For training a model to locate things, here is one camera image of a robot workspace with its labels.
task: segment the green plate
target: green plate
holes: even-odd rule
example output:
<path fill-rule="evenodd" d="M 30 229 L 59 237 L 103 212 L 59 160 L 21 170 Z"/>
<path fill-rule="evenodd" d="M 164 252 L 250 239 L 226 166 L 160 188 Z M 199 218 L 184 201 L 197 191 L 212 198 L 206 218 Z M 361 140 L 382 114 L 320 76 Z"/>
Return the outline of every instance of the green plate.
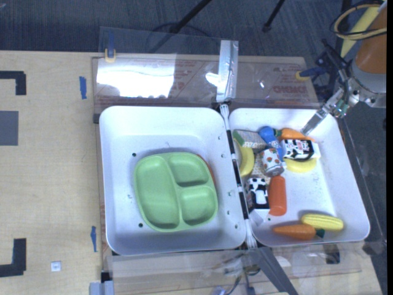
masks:
<path fill-rule="evenodd" d="M 206 224 L 218 210 L 209 167 L 200 156 L 188 152 L 141 159 L 134 170 L 134 190 L 143 219 L 160 232 Z"/>

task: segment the black corner bracket marking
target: black corner bracket marking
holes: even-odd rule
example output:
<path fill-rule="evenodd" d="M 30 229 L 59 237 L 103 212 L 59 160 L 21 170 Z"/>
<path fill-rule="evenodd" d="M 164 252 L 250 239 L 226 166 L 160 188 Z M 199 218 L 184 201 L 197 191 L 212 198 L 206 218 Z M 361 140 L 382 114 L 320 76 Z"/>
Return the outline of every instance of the black corner bracket marking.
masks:
<path fill-rule="evenodd" d="M 23 275 L 26 271 L 26 239 L 14 239 L 14 248 L 12 251 L 12 263 L 0 265 L 0 277 L 14 277 Z"/>
<path fill-rule="evenodd" d="M 0 79 L 15 79 L 15 94 L 26 95 L 26 74 L 23 71 L 0 71 Z"/>

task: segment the yellow banana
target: yellow banana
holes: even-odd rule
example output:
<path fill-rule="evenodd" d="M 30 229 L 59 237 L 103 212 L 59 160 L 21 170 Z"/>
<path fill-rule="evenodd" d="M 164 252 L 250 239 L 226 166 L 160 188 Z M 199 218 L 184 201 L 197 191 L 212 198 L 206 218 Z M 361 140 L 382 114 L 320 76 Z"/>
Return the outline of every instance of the yellow banana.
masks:
<path fill-rule="evenodd" d="M 286 169 L 295 173 L 306 173 L 307 171 L 313 170 L 317 165 L 317 159 L 309 159 L 305 161 L 284 159 L 286 163 Z"/>

